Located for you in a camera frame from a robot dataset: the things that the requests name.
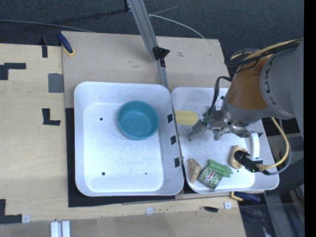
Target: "blue bowl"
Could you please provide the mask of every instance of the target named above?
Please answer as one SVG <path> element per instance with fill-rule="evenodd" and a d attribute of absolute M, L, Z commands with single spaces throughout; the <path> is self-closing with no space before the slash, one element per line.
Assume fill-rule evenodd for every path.
<path fill-rule="evenodd" d="M 159 127 L 157 111 L 143 101 L 130 101 L 118 111 L 118 126 L 131 140 L 144 140 L 153 136 Z"/>

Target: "gray tape mark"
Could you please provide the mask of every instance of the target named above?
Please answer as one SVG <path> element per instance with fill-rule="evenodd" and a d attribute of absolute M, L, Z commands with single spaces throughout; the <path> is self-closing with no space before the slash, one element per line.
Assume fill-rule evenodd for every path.
<path fill-rule="evenodd" d="M 63 93 L 64 92 L 64 75 L 59 73 L 48 74 L 48 92 Z"/>

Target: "white cable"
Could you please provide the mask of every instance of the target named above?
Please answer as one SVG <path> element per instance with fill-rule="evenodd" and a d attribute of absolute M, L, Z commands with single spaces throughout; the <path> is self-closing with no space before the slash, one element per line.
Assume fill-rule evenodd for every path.
<path fill-rule="evenodd" d="M 174 6 L 174 7 L 172 7 L 172 8 L 166 9 L 166 10 L 161 10 L 161 11 L 152 13 L 152 15 L 156 15 L 156 14 L 158 14 L 158 13 L 162 13 L 162 12 L 165 12 L 165 11 L 168 11 L 168 10 L 172 10 L 172 9 L 175 9 L 175 8 L 178 8 L 178 6 Z"/>
<path fill-rule="evenodd" d="M 167 21 L 176 23 L 176 24 L 178 24 L 178 25 L 180 25 L 180 26 L 184 26 L 184 27 L 186 27 L 186 28 L 192 30 L 192 31 L 195 32 L 196 34 L 198 34 L 202 39 L 205 39 L 205 37 L 204 37 L 202 34 L 200 34 L 198 31 L 194 30 L 193 28 L 191 28 L 191 27 L 189 27 L 189 26 L 186 26 L 186 25 L 184 25 L 184 24 L 181 24 L 181 23 L 179 23 L 179 22 L 177 22 L 177 21 L 174 21 L 174 20 L 171 20 L 171 19 L 168 19 L 168 18 L 164 18 L 164 17 L 161 17 L 161 16 L 153 15 L 153 14 L 149 14 L 149 16 L 150 16 L 150 17 L 161 18 L 161 19 L 164 19 L 164 20 L 167 20 Z"/>

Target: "green snack package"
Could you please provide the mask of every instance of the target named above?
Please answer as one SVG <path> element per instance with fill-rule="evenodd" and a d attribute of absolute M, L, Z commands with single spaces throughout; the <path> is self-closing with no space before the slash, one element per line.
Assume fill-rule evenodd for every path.
<path fill-rule="evenodd" d="M 214 190 L 221 181 L 222 176 L 217 174 L 210 166 L 206 166 L 197 179 Z"/>
<path fill-rule="evenodd" d="M 221 175 L 222 177 L 230 177 L 230 174 L 233 173 L 231 168 L 229 168 L 227 165 L 222 165 L 210 159 L 207 161 L 207 163 L 211 169 L 213 169 L 217 174 Z"/>

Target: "black cable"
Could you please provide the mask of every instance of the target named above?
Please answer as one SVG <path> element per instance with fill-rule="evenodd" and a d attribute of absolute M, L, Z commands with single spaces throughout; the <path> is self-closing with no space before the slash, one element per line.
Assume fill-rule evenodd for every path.
<path fill-rule="evenodd" d="M 264 173 L 264 174 L 267 175 L 267 176 L 270 176 L 270 172 L 267 171 L 267 170 L 263 170 L 262 173 Z"/>
<path fill-rule="evenodd" d="M 238 71 L 232 71 L 232 70 L 228 69 L 228 71 L 231 72 L 231 73 L 233 73 L 233 74 L 238 74 L 238 73 L 240 73 L 240 72 L 242 72 L 242 71 L 244 71 L 244 70 L 252 69 L 254 66 L 257 65 L 258 62 L 259 62 L 259 59 L 256 60 L 256 62 L 255 62 L 251 67 L 244 68 L 244 69 L 241 69 L 241 70 L 238 70 Z"/>
<path fill-rule="evenodd" d="M 30 25 L 42 25 L 42 26 L 51 26 L 51 27 L 58 27 L 58 28 L 65 28 L 70 30 L 76 30 L 79 32 L 86 32 L 86 33 L 93 33 L 91 31 L 70 27 L 70 26 L 62 26 L 62 25 L 55 25 L 55 24 L 47 24 L 47 23 L 40 23 L 40 22 L 32 22 L 32 21 L 21 21 L 21 20 L 8 20 L 8 19 L 0 19 L 0 22 L 6 23 L 19 23 L 19 24 L 30 24 Z"/>
<path fill-rule="evenodd" d="M 257 52 L 257 51 L 259 51 L 259 49 L 255 49 L 255 48 L 243 48 L 243 49 L 238 50 L 238 51 L 234 52 L 233 54 L 231 54 L 231 55 L 229 56 L 229 58 L 226 58 L 225 61 L 224 61 L 225 65 L 227 66 L 228 71 L 229 71 L 230 73 L 232 73 L 232 74 L 237 74 L 237 73 L 240 73 L 240 72 L 243 71 L 243 70 L 252 69 L 252 68 L 257 64 L 258 61 L 256 61 L 256 63 L 255 63 L 253 66 L 251 66 L 251 67 L 249 67 L 249 68 L 244 68 L 244 69 L 242 69 L 242 70 L 240 70 L 240 71 L 237 71 L 237 72 L 236 72 L 236 70 L 238 69 L 239 65 L 238 65 L 238 66 L 229 66 L 229 63 L 230 63 L 230 61 L 236 59 L 237 57 L 238 57 L 238 60 L 243 60 L 243 59 L 245 59 L 249 54 L 254 53 L 254 52 Z"/>
<path fill-rule="evenodd" d="M 239 66 L 248 64 L 248 63 L 250 63 L 252 61 L 257 61 L 260 58 L 265 57 L 267 55 L 274 54 L 274 53 L 277 53 L 277 52 L 281 52 L 281 51 L 284 51 L 284 50 L 287 50 L 287 49 L 295 48 L 301 43 L 301 41 L 302 41 L 302 39 L 295 39 L 295 40 L 293 40 L 293 41 L 291 41 L 291 42 L 289 42 L 287 44 L 284 44 L 282 46 L 278 46 L 278 47 L 272 48 L 272 49 L 267 50 L 266 52 L 264 52 L 264 53 L 262 53 L 262 54 L 260 54 L 258 56 L 255 56 L 255 57 L 252 57 L 252 58 L 249 58 L 249 59 L 244 59 L 243 58 L 244 54 L 246 54 L 246 52 L 245 52 L 246 49 L 242 49 L 242 50 L 237 51 L 237 52 L 233 53 L 232 55 L 230 55 L 229 58 L 225 59 L 224 63 L 225 63 L 225 65 L 228 68 L 229 67 L 239 67 Z"/>
<path fill-rule="evenodd" d="M 207 110 L 207 113 L 210 115 L 213 108 L 214 108 L 214 105 L 215 105 L 215 102 L 217 100 L 217 97 L 218 97 L 218 94 L 219 94 L 219 80 L 220 79 L 225 79 L 227 81 L 230 81 L 232 82 L 233 80 L 229 77 L 219 77 L 217 80 L 216 80 L 216 83 L 214 85 L 214 95 L 213 95 L 213 101 L 212 101 L 212 105 L 211 107 Z"/>

